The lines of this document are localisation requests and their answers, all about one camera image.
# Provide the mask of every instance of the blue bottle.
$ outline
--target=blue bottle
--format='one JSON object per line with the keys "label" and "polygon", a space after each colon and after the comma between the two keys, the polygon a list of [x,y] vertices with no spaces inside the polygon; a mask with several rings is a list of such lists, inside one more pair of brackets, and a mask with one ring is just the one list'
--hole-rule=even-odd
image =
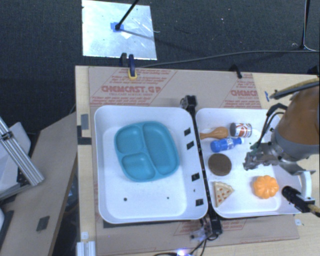
{"label": "blue bottle", "polygon": [[211,150],[214,153],[218,153],[223,150],[230,150],[235,147],[237,144],[242,144],[243,139],[242,138],[222,138],[220,140],[214,140],[210,143]]}

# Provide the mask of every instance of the small black square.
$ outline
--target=small black square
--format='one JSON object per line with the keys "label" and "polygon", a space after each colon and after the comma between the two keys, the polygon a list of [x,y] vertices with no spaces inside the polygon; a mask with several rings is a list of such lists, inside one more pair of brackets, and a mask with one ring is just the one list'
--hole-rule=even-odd
{"label": "small black square", "polygon": [[36,227],[36,231],[45,230],[48,226],[50,216],[42,217],[39,219],[38,226]]}
{"label": "small black square", "polygon": [[193,175],[191,176],[191,179],[192,179],[193,182],[196,181],[196,180],[199,180],[199,179],[200,179],[200,174],[199,174],[199,172],[193,174]]}
{"label": "small black square", "polygon": [[186,149],[189,150],[189,149],[191,149],[194,145],[195,145],[195,143],[194,143],[193,141],[191,141],[190,143],[188,143],[188,144],[186,145]]}
{"label": "small black square", "polygon": [[204,204],[204,200],[203,199],[195,200],[195,206],[201,206],[203,204]]}
{"label": "small black square", "polygon": [[188,129],[186,129],[186,130],[184,131],[184,136],[187,136],[187,135],[189,135],[190,133],[191,133],[191,129],[188,128]]}

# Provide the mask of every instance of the metal plate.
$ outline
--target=metal plate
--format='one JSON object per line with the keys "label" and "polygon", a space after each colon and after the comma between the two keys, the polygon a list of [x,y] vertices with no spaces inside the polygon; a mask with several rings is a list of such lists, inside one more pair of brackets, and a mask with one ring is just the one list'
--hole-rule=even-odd
{"label": "metal plate", "polygon": [[135,59],[157,60],[150,7],[136,5],[114,29],[130,4],[82,0],[83,55],[119,58],[122,53]]}

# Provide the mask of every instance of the blue divided plate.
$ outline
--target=blue divided plate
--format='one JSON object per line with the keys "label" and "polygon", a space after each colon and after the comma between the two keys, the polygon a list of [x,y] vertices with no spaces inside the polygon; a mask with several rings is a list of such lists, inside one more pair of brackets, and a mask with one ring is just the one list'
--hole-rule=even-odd
{"label": "blue divided plate", "polygon": [[121,128],[114,136],[114,146],[124,174],[135,182],[165,178],[180,164],[170,132],[156,121]]}

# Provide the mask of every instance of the black cable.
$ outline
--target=black cable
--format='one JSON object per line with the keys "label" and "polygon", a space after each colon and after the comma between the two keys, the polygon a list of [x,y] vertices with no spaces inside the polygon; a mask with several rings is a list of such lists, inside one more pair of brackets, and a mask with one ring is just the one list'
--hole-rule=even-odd
{"label": "black cable", "polygon": [[201,58],[192,58],[192,59],[185,59],[185,60],[178,60],[178,61],[169,61],[169,62],[160,62],[150,65],[144,65],[140,66],[139,68],[150,68],[150,67],[156,67],[156,66],[163,66],[163,65],[172,65],[172,64],[180,64],[180,63],[187,63],[187,62],[197,62],[197,61],[204,61],[204,60],[210,60],[215,58],[221,58],[221,57],[228,57],[228,56],[235,56],[235,55],[242,55],[242,54],[271,54],[271,53],[277,53],[277,54],[316,54],[319,53],[319,51],[306,51],[306,50],[250,50],[250,51],[239,51],[239,52],[233,52],[233,53],[225,53],[225,54],[219,54],[219,55],[213,55],[208,57],[201,57]]}
{"label": "black cable", "polygon": [[203,248],[202,248],[200,256],[204,255],[204,252],[205,252],[205,249],[206,249],[206,245],[207,245],[207,240],[208,239],[204,240],[204,244],[203,244]]}
{"label": "black cable", "polygon": [[272,94],[269,99],[275,99],[275,100],[279,100],[285,96],[288,96],[289,94],[294,94],[294,93],[297,93],[297,92],[300,92],[302,90],[306,90],[306,89],[309,89],[309,88],[312,88],[312,87],[316,87],[316,86],[319,86],[319,80],[318,81],[315,81],[315,82],[308,82],[306,81],[307,83],[303,84],[303,85],[300,85],[302,83],[298,83],[294,86],[291,86],[290,88],[287,88],[287,89],[284,89],[284,90],[281,90],[281,91],[277,91],[275,92],[274,94]]}
{"label": "black cable", "polygon": [[271,116],[270,119],[268,117],[265,119],[262,131],[261,131],[261,136],[260,136],[259,140],[257,141],[257,148],[260,146],[262,138],[265,136],[265,134],[266,134],[266,132],[268,130],[268,127],[270,126],[272,120],[275,118],[276,115],[279,115],[279,114],[283,115],[284,112],[276,112]]}
{"label": "black cable", "polygon": [[194,254],[194,252],[195,252],[196,250],[198,250],[198,249],[204,244],[204,242],[205,242],[206,240],[207,240],[207,239],[205,239],[205,240],[203,240],[201,243],[199,243],[196,248],[194,248],[192,251],[190,251],[189,254],[191,254],[191,255]]}
{"label": "black cable", "polygon": [[216,235],[216,236],[214,236],[214,237],[212,237],[212,236],[214,236],[213,234],[211,235],[211,236],[209,236],[208,238],[207,238],[207,240],[208,241],[214,241],[214,240],[216,240],[217,238],[218,238],[218,235]]}
{"label": "black cable", "polygon": [[163,253],[155,254],[153,256],[160,256],[160,255],[177,256],[177,253],[176,252],[163,252]]}
{"label": "black cable", "polygon": [[69,115],[71,115],[72,112],[73,112],[75,109],[76,109],[76,104],[74,104],[74,105],[72,106],[72,108],[71,108],[71,110],[70,110],[70,112],[69,112]]}
{"label": "black cable", "polygon": [[265,133],[267,132],[266,129],[267,127],[270,125],[270,123],[268,123],[268,120],[269,120],[269,117],[273,114],[273,112],[275,112],[277,109],[282,109],[282,110],[287,110],[287,106],[286,105],[283,105],[281,103],[277,103],[275,105],[272,105],[269,110],[267,111],[266,113],[266,119],[265,119],[265,122],[263,124],[263,128],[262,128],[262,131],[261,131],[261,136],[260,138],[258,139],[258,141],[253,145],[251,146],[252,149],[257,149],[259,148],[260,144],[261,144],[261,140],[262,138],[265,136]]}

